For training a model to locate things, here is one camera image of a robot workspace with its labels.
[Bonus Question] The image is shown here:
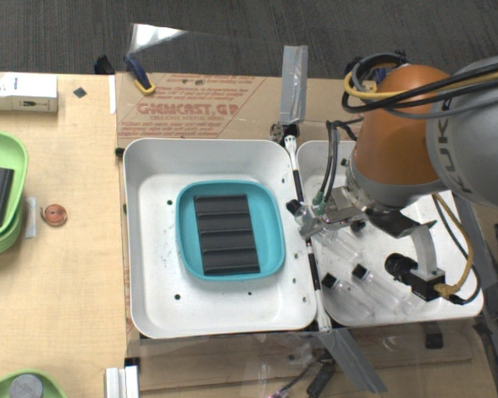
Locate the thin black and white rod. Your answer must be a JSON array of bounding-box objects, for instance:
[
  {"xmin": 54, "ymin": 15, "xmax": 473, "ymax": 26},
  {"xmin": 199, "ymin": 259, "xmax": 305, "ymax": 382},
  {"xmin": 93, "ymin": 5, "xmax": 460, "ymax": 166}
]
[{"xmin": 283, "ymin": 134, "xmax": 332, "ymax": 332}]

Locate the brown cardboard board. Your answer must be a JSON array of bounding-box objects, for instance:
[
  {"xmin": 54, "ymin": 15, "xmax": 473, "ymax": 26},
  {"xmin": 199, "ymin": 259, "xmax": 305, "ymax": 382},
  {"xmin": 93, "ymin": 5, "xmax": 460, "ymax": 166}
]
[{"xmin": 115, "ymin": 71, "xmax": 498, "ymax": 393}]

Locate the grey cylinder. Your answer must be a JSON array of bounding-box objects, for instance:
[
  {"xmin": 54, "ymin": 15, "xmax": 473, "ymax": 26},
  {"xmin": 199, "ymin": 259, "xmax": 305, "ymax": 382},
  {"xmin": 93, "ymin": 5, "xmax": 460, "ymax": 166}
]
[{"xmin": 8, "ymin": 373, "xmax": 44, "ymax": 398}]

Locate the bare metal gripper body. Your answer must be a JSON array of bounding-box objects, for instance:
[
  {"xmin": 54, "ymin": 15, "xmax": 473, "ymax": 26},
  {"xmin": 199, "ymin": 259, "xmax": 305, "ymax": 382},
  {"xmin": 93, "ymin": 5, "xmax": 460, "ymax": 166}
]
[{"xmin": 297, "ymin": 186, "xmax": 383, "ymax": 240}]

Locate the black block with thin wires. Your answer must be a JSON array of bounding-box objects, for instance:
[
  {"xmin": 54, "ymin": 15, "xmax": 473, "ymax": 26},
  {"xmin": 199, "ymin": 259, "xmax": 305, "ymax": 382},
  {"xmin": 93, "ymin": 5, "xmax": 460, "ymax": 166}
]
[{"xmin": 269, "ymin": 123, "xmax": 301, "ymax": 144}]

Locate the black cylinder on white bracket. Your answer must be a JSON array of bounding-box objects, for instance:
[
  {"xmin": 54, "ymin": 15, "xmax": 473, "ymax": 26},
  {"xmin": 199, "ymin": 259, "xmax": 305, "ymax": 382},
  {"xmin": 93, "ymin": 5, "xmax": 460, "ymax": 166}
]
[{"xmin": 383, "ymin": 221, "xmax": 447, "ymax": 303}]

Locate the blue plate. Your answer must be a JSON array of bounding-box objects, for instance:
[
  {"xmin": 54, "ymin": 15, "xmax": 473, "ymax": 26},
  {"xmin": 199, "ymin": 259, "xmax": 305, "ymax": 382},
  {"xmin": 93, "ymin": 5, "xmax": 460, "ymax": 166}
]
[{"xmin": 174, "ymin": 179, "xmax": 286, "ymax": 282}]

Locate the white plastic tray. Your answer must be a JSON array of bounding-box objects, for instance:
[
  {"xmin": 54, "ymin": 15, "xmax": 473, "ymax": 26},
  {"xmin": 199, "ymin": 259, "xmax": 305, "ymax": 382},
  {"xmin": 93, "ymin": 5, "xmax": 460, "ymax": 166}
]
[
  {"xmin": 295, "ymin": 140, "xmax": 485, "ymax": 328},
  {"xmin": 123, "ymin": 138, "xmax": 319, "ymax": 340}
]

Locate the white cardboard box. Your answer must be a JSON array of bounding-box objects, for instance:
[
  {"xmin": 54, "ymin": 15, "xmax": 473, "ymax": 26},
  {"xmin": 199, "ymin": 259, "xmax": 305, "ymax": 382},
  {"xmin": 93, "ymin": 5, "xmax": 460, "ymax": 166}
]
[{"xmin": 0, "ymin": 72, "xmax": 59, "ymax": 114}]

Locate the clear plastic bottle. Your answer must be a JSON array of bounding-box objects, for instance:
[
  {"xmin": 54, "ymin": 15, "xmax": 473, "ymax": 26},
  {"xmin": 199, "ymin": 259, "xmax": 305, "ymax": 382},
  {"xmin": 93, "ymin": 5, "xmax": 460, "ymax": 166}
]
[
  {"xmin": 322, "ymin": 227, "xmax": 364, "ymax": 265},
  {"xmin": 351, "ymin": 264, "xmax": 425, "ymax": 315},
  {"xmin": 320, "ymin": 272, "xmax": 377, "ymax": 321},
  {"xmin": 286, "ymin": 199, "xmax": 317, "ymax": 228}
]

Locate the brown round disc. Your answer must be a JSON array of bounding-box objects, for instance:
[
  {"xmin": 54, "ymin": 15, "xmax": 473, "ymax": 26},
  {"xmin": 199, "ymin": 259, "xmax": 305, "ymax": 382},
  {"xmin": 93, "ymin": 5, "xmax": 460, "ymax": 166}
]
[{"xmin": 40, "ymin": 203, "xmax": 68, "ymax": 228}]

